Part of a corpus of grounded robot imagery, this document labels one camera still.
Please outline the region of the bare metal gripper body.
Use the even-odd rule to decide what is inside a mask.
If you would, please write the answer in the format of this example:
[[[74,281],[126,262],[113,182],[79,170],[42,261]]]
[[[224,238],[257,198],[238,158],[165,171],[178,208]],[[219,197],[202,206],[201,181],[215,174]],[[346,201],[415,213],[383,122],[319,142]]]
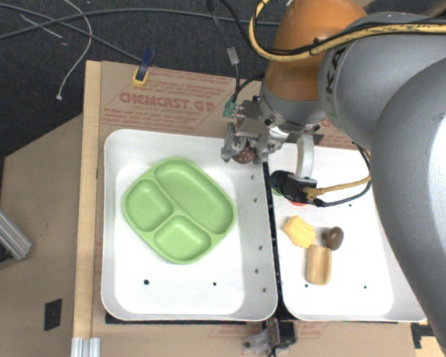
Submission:
[[[286,123],[267,103],[244,100],[234,109],[235,121],[228,125],[225,145],[244,148],[279,149],[290,135]]]

